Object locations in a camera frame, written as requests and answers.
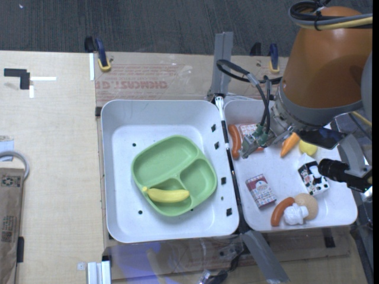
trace black fabric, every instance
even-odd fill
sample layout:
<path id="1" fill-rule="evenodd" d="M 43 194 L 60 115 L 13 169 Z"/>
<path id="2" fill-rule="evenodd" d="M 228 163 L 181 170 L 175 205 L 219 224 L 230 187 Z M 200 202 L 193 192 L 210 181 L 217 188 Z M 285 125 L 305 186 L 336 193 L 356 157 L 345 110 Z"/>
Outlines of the black fabric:
<path id="1" fill-rule="evenodd" d="M 213 54 L 214 35 L 234 32 L 233 54 L 276 43 L 289 56 L 298 31 L 287 11 L 303 0 L 0 0 L 0 49 L 84 52 L 86 36 L 108 51 Z M 331 0 L 372 12 L 372 0 Z"/>

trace qr code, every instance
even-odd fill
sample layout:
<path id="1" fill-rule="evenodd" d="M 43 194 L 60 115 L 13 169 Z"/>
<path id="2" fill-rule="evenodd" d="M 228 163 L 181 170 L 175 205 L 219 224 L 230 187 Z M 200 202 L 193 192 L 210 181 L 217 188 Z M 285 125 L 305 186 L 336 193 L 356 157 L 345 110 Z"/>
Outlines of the qr code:
<path id="1" fill-rule="evenodd" d="M 19 176 L 3 176 L 1 178 L 1 186 L 20 187 L 21 186 L 21 177 L 19 177 Z"/>
<path id="2" fill-rule="evenodd" d="M 1 232 L 1 241 L 6 243 L 11 243 L 13 241 L 13 233 L 12 231 L 5 231 L 3 230 Z"/>

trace table surface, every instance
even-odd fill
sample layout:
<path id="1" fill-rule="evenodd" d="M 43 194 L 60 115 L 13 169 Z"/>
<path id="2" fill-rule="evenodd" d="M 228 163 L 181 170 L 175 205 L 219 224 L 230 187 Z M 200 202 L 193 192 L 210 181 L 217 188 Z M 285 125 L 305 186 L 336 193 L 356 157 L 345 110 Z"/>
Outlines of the table surface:
<path id="1" fill-rule="evenodd" d="M 0 135 L 12 136 L 15 150 L 30 163 L 20 230 L 24 261 L 18 265 L 17 283 L 85 283 L 85 271 L 78 269 L 78 263 L 99 262 L 104 251 L 89 54 L 0 51 L 0 65 L 27 69 L 31 76 L 57 77 L 35 81 L 30 98 L 29 91 L 20 90 L 19 78 L 0 76 Z M 341 261 L 344 273 L 350 275 L 345 283 L 364 281 L 354 244 L 351 252 L 351 261 Z M 310 263 L 306 266 L 309 273 Z M 336 280 L 332 273 L 331 281 Z"/>

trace sausage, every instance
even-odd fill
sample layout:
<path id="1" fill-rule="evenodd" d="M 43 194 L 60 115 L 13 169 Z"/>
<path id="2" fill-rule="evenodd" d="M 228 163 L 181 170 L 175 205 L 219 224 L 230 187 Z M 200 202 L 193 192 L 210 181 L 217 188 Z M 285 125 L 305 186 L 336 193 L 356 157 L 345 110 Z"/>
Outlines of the sausage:
<path id="1" fill-rule="evenodd" d="M 239 158 L 239 150 L 241 149 L 241 135 L 239 134 L 237 126 L 231 124 L 227 127 L 229 134 L 232 138 L 233 147 L 232 147 L 232 157 L 234 159 Z"/>
<path id="2" fill-rule="evenodd" d="M 291 206 L 293 203 L 295 203 L 295 199 L 291 196 L 288 198 L 285 198 L 282 200 L 275 208 L 274 211 L 272 212 L 271 215 L 271 226 L 279 226 L 279 222 L 281 217 L 283 216 L 284 210 Z"/>

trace toy banana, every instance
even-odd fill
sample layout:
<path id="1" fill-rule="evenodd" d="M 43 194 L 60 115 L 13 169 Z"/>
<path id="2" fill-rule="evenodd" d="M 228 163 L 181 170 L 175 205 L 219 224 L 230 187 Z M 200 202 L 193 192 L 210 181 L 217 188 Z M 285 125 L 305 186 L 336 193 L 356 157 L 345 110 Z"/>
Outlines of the toy banana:
<path id="1" fill-rule="evenodd" d="M 185 189 L 165 191 L 163 189 L 147 188 L 144 186 L 142 191 L 146 192 L 151 200 L 161 203 L 176 203 L 186 200 L 190 196 L 190 192 Z"/>

